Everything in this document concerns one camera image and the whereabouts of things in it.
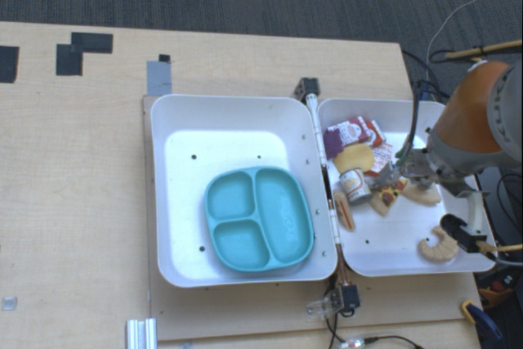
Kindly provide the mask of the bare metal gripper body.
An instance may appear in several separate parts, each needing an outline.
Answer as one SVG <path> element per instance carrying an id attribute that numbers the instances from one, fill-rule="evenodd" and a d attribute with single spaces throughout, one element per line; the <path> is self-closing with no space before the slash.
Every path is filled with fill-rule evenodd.
<path id="1" fill-rule="evenodd" d="M 439 176 L 446 168 L 445 161 L 431 148 L 401 149 L 395 155 L 396 168 L 401 176 L 413 184 L 414 178 L 431 178 L 438 182 Z"/>

